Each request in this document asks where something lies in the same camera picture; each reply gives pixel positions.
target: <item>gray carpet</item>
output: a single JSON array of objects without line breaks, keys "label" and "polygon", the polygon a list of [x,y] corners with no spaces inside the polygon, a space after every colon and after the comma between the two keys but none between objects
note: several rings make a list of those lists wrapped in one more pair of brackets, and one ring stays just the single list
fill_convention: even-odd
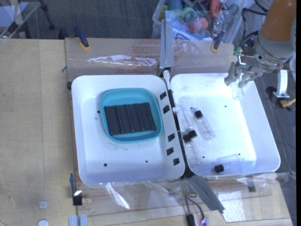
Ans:
[{"label": "gray carpet", "polygon": [[[48,5],[49,15],[55,30],[48,29],[48,23],[39,9],[36,16],[28,22],[32,37],[40,39],[57,39],[58,33],[65,28],[70,37],[74,37],[73,27],[77,25],[87,37],[96,38],[140,38],[150,39],[152,34],[152,15],[159,0],[44,0]],[[260,29],[262,16],[246,14],[246,34]],[[243,25],[233,41],[238,45],[243,32]],[[296,213],[296,112],[275,109],[266,99],[265,88],[277,86],[277,77],[264,74],[256,79],[276,144],[281,156],[278,172],[286,172],[291,177],[280,181],[293,224],[297,225]],[[290,77],[288,93],[294,98],[296,84]]]}]

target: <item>wooden table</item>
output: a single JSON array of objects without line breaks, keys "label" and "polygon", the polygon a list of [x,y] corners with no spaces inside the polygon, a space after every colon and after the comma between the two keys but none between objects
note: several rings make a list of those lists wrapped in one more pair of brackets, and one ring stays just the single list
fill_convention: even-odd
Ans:
[{"label": "wooden table", "polygon": [[[231,54],[233,46],[225,46]],[[65,67],[63,40],[11,40],[0,50],[0,225],[36,225],[45,218],[63,226],[78,213],[69,182],[74,159]],[[291,226],[277,175],[266,176],[269,194],[238,200],[247,221],[226,223],[219,212],[205,211],[209,225]],[[45,208],[39,204],[44,200]],[[89,216],[88,225],[182,226],[185,210]]]}]

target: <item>white tray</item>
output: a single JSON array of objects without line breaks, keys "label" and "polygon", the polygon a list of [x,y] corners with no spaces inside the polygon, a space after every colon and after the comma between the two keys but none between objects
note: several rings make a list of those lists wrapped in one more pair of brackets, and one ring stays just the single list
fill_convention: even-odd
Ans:
[{"label": "white tray", "polygon": [[[163,132],[151,141],[119,144],[105,134],[100,111],[101,95],[110,89],[143,88],[160,107]],[[76,78],[71,87],[79,176],[89,186],[105,182],[168,180],[185,170],[167,89],[154,75],[90,75]],[[168,105],[170,110],[163,113]]]},{"label": "white tray", "polygon": [[[194,73],[178,74],[171,79],[175,104],[200,109],[216,135],[211,141],[197,136],[191,146],[184,144],[190,169],[206,177],[277,170],[280,157],[255,83],[248,83],[244,87],[245,97],[235,101],[230,87],[224,83],[226,76]],[[235,155],[239,165],[220,173],[214,171],[223,158]]]}]

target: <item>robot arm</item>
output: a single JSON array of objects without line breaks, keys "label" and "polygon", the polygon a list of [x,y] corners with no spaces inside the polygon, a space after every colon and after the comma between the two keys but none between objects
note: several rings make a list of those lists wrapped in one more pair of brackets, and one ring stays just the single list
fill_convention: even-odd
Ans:
[{"label": "robot arm", "polygon": [[297,0],[272,2],[254,45],[238,47],[234,52],[238,62],[231,64],[225,78],[227,85],[241,78],[238,86],[244,87],[263,72],[277,73],[278,88],[273,94],[277,101],[288,98],[285,65],[296,51],[296,10]]}]

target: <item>black cap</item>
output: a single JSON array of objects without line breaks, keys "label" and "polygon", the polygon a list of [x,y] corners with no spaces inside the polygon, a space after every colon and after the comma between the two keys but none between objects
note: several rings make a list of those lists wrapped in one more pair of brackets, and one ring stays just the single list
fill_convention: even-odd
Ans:
[{"label": "black cap", "polygon": [[190,142],[191,141],[190,135],[183,136],[183,140],[184,140],[185,143]]},{"label": "black cap", "polygon": [[215,170],[215,172],[217,172],[217,173],[222,172],[222,171],[224,171],[224,166],[221,165],[221,164],[216,165],[216,166],[214,167],[214,170]]},{"label": "black cap", "polygon": [[197,133],[196,133],[195,130],[191,130],[191,131],[188,133],[188,135],[190,136],[190,138],[195,138],[195,137],[197,137]]},{"label": "black cap", "polygon": [[201,119],[203,117],[203,114],[201,113],[201,111],[196,111],[194,114],[197,119]]}]

